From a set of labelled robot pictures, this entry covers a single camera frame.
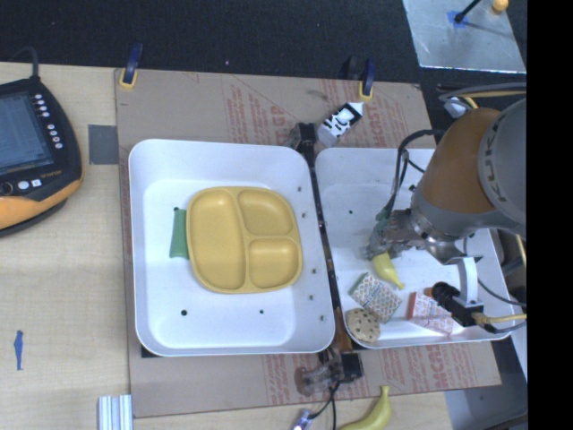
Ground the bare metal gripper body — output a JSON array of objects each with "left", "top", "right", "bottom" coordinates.
[{"left": 377, "top": 209, "right": 454, "bottom": 264}]

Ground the yellow divided plate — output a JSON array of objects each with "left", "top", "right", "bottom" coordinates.
[{"left": 184, "top": 185, "right": 304, "bottom": 296}]

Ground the black and white milk carton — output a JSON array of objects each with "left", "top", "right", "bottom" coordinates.
[{"left": 316, "top": 100, "right": 365, "bottom": 149}]

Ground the thin black and white rod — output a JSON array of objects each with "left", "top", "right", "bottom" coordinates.
[{"left": 303, "top": 140, "right": 349, "bottom": 354}]

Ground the white carton with orange pattern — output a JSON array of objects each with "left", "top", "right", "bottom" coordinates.
[{"left": 349, "top": 271, "right": 404, "bottom": 324}]

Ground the black block with thin wires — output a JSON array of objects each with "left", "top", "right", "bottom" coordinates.
[
  {"left": 291, "top": 122, "right": 319, "bottom": 152},
  {"left": 338, "top": 350, "right": 364, "bottom": 383}
]

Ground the black cylinder on white bracket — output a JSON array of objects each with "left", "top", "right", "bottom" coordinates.
[{"left": 431, "top": 254, "right": 487, "bottom": 329}]

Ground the large yellow banana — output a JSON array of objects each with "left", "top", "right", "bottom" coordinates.
[{"left": 336, "top": 384, "right": 392, "bottom": 430}]

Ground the white plastic tray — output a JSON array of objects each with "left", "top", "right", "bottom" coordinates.
[
  {"left": 314, "top": 146, "right": 514, "bottom": 350},
  {"left": 128, "top": 138, "right": 337, "bottom": 358}
]

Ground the green flat rectangular block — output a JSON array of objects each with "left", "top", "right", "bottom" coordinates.
[{"left": 168, "top": 207, "right": 190, "bottom": 261}]

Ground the brown cardboard board, red print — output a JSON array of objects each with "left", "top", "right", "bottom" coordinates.
[{"left": 114, "top": 67, "right": 503, "bottom": 419}]

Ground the white and orange packet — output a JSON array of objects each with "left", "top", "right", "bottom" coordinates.
[{"left": 406, "top": 289, "right": 456, "bottom": 337}]

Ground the small yellow banana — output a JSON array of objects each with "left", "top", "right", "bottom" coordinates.
[{"left": 371, "top": 251, "right": 406, "bottom": 291}]

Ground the tan chocolate chip biscuit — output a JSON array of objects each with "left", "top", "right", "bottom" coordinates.
[{"left": 345, "top": 307, "right": 382, "bottom": 344}]

